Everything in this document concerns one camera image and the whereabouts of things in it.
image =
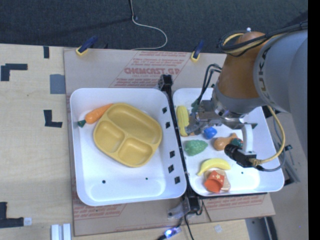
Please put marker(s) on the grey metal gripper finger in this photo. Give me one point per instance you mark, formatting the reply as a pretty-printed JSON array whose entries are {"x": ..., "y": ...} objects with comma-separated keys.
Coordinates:
[
  {"x": 192, "y": 129},
  {"x": 194, "y": 117}
]

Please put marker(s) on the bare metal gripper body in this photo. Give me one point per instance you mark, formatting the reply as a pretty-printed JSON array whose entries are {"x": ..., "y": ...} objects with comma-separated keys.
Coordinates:
[{"x": 212, "y": 114}]

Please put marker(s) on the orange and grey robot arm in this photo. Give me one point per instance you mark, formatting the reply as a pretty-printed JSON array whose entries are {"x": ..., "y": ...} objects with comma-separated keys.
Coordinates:
[{"x": 275, "y": 69}]

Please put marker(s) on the yellow corn cob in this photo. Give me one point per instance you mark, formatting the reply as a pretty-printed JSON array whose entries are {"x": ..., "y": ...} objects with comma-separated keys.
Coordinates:
[{"x": 182, "y": 119}]

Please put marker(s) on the thin black rod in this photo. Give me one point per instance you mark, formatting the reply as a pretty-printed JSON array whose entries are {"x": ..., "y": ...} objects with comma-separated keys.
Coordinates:
[{"x": 178, "y": 134}]

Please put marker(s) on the blue cube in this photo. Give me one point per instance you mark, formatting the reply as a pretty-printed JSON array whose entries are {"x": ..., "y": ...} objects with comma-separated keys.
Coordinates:
[{"x": 210, "y": 133}]

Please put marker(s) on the green grapes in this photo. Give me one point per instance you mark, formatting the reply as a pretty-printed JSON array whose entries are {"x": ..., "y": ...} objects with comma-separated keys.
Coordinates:
[{"x": 195, "y": 147}]

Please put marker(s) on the brown chicken drumstick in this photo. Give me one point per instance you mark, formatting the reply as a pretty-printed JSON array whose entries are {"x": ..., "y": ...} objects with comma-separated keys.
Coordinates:
[{"x": 221, "y": 143}]

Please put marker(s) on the dark green and red toy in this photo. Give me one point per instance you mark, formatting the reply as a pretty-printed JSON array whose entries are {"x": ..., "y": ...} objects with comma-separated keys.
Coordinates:
[{"x": 237, "y": 142}]

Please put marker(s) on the yellow banana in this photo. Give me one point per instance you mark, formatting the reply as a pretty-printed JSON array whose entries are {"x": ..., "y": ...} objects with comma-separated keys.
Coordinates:
[{"x": 212, "y": 164}]

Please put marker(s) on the orange packet with stars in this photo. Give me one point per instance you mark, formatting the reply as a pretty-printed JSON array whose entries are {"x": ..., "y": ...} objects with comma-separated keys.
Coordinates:
[{"x": 213, "y": 182}]

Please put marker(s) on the yellow divided plate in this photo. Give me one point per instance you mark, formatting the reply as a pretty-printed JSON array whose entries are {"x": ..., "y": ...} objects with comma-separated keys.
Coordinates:
[{"x": 127, "y": 134}]

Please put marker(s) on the white plastic tray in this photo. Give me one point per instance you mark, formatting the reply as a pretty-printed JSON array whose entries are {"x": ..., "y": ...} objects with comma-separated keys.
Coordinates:
[
  {"x": 125, "y": 184},
  {"x": 250, "y": 181}
]

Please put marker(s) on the brown cardboard board red print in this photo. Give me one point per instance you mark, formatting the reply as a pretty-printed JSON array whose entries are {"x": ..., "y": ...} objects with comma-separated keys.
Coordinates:
[{"x": 120, "y": 69}]

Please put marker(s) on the orange carrot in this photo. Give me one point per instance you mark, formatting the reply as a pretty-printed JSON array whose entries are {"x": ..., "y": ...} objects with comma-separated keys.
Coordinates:
[{"x": 96, "y": 114}]

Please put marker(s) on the black cylinder on white bracket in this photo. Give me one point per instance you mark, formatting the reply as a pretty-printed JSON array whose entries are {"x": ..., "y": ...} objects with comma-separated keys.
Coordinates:
[{"x": 237, "y": 155}]

